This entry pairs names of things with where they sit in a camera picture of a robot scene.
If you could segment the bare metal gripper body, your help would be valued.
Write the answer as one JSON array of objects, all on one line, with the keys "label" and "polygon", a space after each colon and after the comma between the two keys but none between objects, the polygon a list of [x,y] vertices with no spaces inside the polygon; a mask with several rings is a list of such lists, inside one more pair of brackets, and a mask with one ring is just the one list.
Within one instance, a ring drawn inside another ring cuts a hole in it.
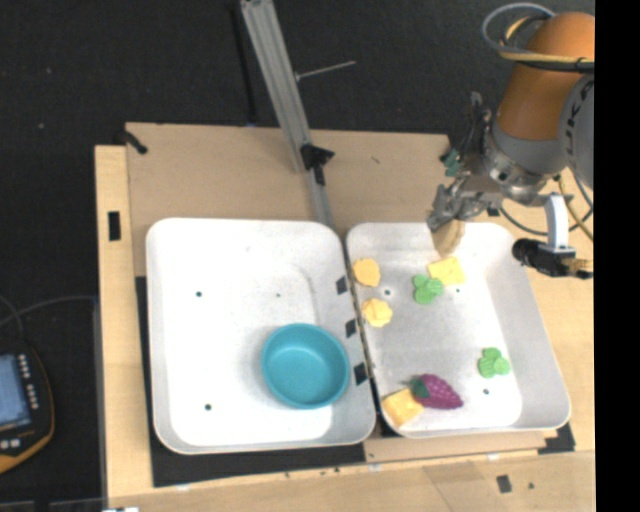
[{"label": "bare metal gripper body", "polygon": [[499,210],[505,199],[537,205],[549,177],[529,172],[501,152],[467,155],[452,184],[452,196],[486,202],[486,211]]}]

